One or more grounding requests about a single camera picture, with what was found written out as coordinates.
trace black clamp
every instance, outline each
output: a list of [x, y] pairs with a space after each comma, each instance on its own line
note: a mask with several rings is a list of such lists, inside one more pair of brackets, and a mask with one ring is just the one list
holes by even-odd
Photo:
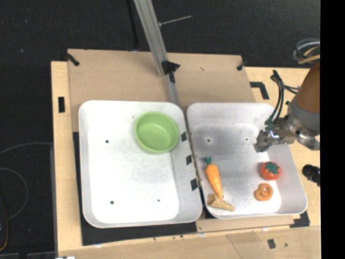
[[175, 83], [174, 72], [180, 67], [180, 64], [172, 63], [167, 60], [164, 60], [162, 62], [162, 67], [163, 67], [164, 74], [165, 75], [169, 74], [170, 81], [172, 83]]

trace brown cylinder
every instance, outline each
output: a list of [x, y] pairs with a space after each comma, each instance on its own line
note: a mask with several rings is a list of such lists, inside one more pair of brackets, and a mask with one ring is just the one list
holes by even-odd
[[302, 109], [320, 113], [320, 63], [315, 63], [309, 70], [295, 99]]

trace metal bar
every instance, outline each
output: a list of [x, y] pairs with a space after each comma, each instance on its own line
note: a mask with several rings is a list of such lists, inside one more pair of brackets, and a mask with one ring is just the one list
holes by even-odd
[[[168, 60], [167, 51], [164, 46], [160, 26], [153, 8], [151, 0], [134, 0], [135, 7], [138, 11], [141, 24], [143, 26], [147, 42], [156, 62], [156, 67], [159, 75], [165, 76], [162, 63]], [[175, 83], [173, 83], [169, 76], [165, 76], [167, 81], [167, 89], [170, 101], [176, 105], [180, 105], [176, 91]]]

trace wooden table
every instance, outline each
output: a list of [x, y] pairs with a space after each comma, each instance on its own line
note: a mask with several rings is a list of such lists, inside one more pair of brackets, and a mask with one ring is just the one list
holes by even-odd
[[[310, 226], [290, 228], [300, 218], [299, 215], [230, 221], [201, 217], [197, 221], [197, 233], [83, 246], [72, 139], [72, 133], [78, 129], [78, 107], [90, 99], [167, 101], [168, 96], [163, 83], [165, 80], [155, 74], [153, 59], [148, 52], [79, 49], [70, 49], [68, 52], [80, 61], [79, 66], [67, 62], [51, 63], [59, 256], [209, 258], [216, 254], [218, 258], [253, 258], [251, 251], [255, 250], [256, 258], [285, 258], [288, 255], [298, 258], [321, 257], [320, 188], [301, 174], [306, 164], [320, 166], [320, 152], [309, 151], [299, 143], [292, 144], [291, 151], [308, 197]], [[242, 62], [240, 56], [168, 55], [169, 60], [181, 64], [176, 72], [176, 86], [182, 109], [196, 101], [256, 101], [275, 106], [278, 100], [278, 88], [270, 79], [275, 69], [273, 67], [245, 67], [238, 71], [236, 67]], [[308, 69], [276, 70], [284, 83], [291, 86], [301, 85], [308, 72]], [[143, 76], [146, 87], [152, 87], [154, 93], [135, 88], [136, 84], [143, 85], [143, 82], [133, 80], [136, 76]], [[114, 80], [119, 78], [122, 83], [134, 87], [125, 89], [124, 86], [114, 84]], [[263, 83], [270, 99], [263, 99], [258, 88], [250, 88], [250, 82]], [[286, 91], [285, 97], [291, 100], [293, 94]], [[275, 243], [272, 249], [267, 244], [267, 240], [271, 239]]]

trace orange donut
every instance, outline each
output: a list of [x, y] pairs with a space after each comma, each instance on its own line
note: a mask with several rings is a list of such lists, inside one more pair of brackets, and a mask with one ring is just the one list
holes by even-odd
[[268, 201], [272, 195], [273, 189], [268, 183], [261, 183], [258, 190], [255, 191], [255, 198], [258, 201]]

